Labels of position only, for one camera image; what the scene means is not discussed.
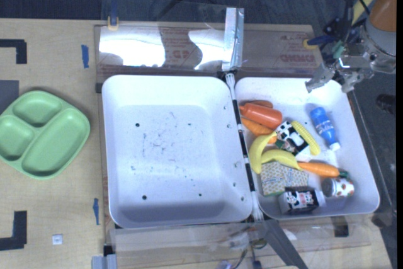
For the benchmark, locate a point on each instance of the yellow patterned carton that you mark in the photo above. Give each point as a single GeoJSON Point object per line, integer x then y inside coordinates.
{"type": "Point", "coordinates": [280, 179]}

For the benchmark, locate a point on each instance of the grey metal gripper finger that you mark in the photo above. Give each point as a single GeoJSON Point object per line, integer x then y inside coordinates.
{"type": "Point", "coordinates": [320, 76]}
{"type": "Point", "coordinates": [351, 82]}

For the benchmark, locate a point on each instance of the thin black and white rod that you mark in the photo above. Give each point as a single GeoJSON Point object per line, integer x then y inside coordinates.
{"type": "Point", "coordinates": [243, 141]}

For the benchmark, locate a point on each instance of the blue bottle white cap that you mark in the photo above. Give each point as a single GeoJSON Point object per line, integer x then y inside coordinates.
{"type": "Point", "coordinates": [324, 127]}

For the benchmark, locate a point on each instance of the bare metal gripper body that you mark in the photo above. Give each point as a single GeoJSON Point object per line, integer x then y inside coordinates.
{"type": "Point", "coordinates": [354, 61]}

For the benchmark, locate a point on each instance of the cow print carton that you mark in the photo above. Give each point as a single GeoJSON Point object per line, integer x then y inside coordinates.
{"type": "Point", "coordinates": [300, 200]}
{"type": "Point", "coordinates": [291, 137]}

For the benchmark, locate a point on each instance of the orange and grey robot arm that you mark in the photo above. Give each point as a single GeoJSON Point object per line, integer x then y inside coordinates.
{"type": "Point", "coordinates": [384, 15]}

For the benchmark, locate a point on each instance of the yellow corn cob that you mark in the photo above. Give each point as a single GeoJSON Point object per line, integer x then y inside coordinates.
{"type": "Point", "coordinates": [307, 137]}

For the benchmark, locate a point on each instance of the brown sausage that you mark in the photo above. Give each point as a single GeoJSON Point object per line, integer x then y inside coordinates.
{"type": "Point", "coordinates": [261, 103]}

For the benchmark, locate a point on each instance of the yellow banana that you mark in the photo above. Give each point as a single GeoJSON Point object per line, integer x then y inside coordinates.
{"type": "Point", "coordinates": [281, 158]}
{"type": "Point", "coordinates": [256, 148]}

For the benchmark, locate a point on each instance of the orange bottle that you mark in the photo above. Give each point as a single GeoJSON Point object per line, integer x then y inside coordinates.
{"type": "Point", "coordinates": [263, 115]}

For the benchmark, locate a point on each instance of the white plastic tray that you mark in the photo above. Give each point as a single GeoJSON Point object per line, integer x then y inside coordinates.
{"type": "Point", "coordinates": [170, 148]}
{"type": "Point", "coordinates": [352, 135]}

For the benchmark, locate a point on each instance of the brown cardboard board red print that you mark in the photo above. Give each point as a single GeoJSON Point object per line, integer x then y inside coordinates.
{"type": "Point", "coordinates": [283, 50]}

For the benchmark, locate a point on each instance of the white can orange print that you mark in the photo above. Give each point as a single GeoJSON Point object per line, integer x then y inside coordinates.
{"type": "Point", "coordinates": [341, 187]}

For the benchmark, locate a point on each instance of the green divided plate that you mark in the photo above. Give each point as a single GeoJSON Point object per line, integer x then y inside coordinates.
{"type": "Point", "coordinates": [53, 138]}

